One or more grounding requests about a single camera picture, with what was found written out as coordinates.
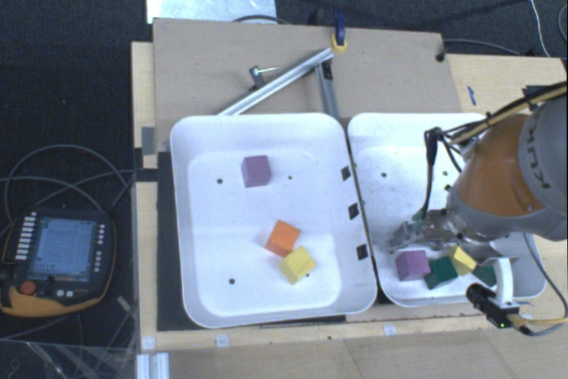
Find yellow cube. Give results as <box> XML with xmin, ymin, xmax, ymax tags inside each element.
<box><xmin>447</xmin><ymin>246</ymin><xmax>478</xmax><ymax>277</ymax></box>
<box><xmin>278</xmin><ymin>245</ymin><xmax>318</xmax><ymax>286</ymax></box>

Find white plastic tray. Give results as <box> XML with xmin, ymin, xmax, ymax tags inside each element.
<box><xmin>346</xmin><ymin>111</ymin><xmax>548</xmax><ymax>309</ymax></box>
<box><xmin>169</xmin><ymin>112</ymin><xmax>379</xmax><ymax>330</ymax></box>

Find orange cube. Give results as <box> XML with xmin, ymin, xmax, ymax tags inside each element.
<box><xmin>264</xmin><ymin>219</ymin><xmax>302</xmax><ymax>258</ymax></box>

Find pale wood board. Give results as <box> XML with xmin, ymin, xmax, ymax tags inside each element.
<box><xmin>130</xmin><ymin>41</ymin><xmax>568</xmax><ymax>352</ymax></box>

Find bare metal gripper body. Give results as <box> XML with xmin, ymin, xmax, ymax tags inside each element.
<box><xmin>411</xmin><ymin>209</ymin><xmax>468</xmax><ymax>246</ymax></box>

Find brown cardboard board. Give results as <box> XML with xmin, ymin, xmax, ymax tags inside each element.
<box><xmin>152</xmin><ymin>17</ymin><xmax>463</xmax><ymax>124</ymax></box>

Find purple cube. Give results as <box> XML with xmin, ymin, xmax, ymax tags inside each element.
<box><xmin>241</xmin><ymin>154</ymin><xmax>272</xmax><ymax>189</ymax></box>
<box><xmin>394</xmin><ymin>249</ymin><xmax>432</xmax><ymax>282</ymax></box>

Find black cylinder on white bracket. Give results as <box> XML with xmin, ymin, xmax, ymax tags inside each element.
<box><xmin>465</xmin><ymin>257</ymin><xmax>521</xmax><ymax>329</ymax></box>

